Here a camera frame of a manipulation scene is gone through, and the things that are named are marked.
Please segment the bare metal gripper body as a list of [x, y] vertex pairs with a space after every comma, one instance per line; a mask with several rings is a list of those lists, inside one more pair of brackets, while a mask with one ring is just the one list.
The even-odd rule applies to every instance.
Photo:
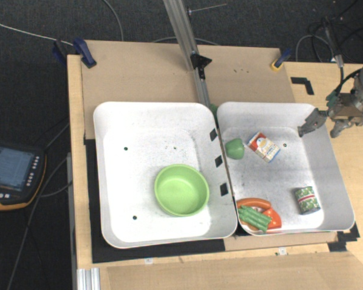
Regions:
[[327, 97], [328, 116], [347, 126], [363, 125], [363, 82], [354, 82], [350, 92], [332, 92]]

